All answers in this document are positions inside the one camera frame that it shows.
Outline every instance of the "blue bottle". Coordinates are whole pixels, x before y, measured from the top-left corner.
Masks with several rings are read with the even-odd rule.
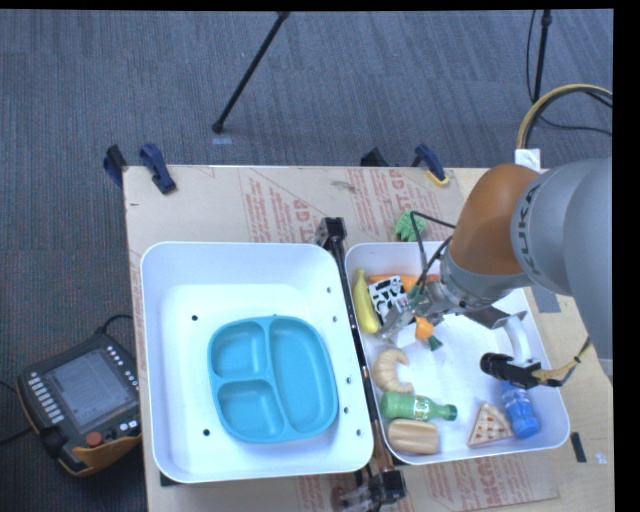
[[[503,380],[501,398],[516,436],[529,437],[540,432],[540,423],[533,412],[526,389]]]

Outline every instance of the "wooden table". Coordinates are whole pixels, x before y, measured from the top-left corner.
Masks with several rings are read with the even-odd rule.
[[[323,217],[343,217],[349,245],[393,240],[405,208],[455,223],[464,198],[486,169],[447,169],[437,187],[418,168],[168,166],[177,189],[163,195],[146,167],[123,172],[130,250],[143,450],[149,510],[332,510],[330,493],[352,475],[310,475],[207,484],[161,485],[151,438],[140,260],[161,241],[309,242]],[[442,240],[446,228],[427,229]],[[549,361],[557,368],[579,351],[586,332],[573,299],[560,313],[540,313],[525,290]],[[556,449],[403,467],[409,495],[397,511],[613,510],[613,387],[590,351],[561,388],[571,431],[586,462],[567,440]]]

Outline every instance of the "screen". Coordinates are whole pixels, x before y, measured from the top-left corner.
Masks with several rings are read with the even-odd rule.
[[[88,352],[45,375],[71,413],[80,431],[137,404],[129,384],[101,349]]]

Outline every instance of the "gray carpet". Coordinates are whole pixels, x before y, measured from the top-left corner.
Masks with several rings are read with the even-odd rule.
[[[131,312],[122,192],[102,168],[155,143],[169,164],[513,160],[531,107],[531,10],[294,12],[215,134],[275,12],[0,10],[0,378]],[[540,11],[529,56],[533,90]],[[612,90],[613,9],[553,10],[541,93]],[[612,110],[566,96],[530,147],[553,167],[612,152]],[[110,334],[133,351],[130,321]],[[0,387],[0,438],[26,426]],[[33,433],[0,446],[1,511],[142,511],[141,450],[75,479]]]

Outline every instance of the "blue clamp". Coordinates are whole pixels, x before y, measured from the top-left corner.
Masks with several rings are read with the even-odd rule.
[[[160,189],[160,192],[166,194],[176,188],[176,184],[171,179],[171,176],[169,176],[169,170],[164,163],[162,153],[155,144],[148,142],[142,146],[140,156],[142,157],[144,165],[154,172],[151,179],[156,184],[156,187]]]
[[[127,162],[116,144],[107,149],[107,156],[104,157],[102,165],[109,177],[122,188],[122,168],[126,167]]]
[[[436,185],[442,187],[449,183],[449,177],[444,173],[444,169],[440,160],[436,154],[431,151],[426,144],[418,144],[416,147],[416,159],[411,164],[411,167],[417,167],[420,161],[424,161],[427,164],[427,177],[431,179]]]

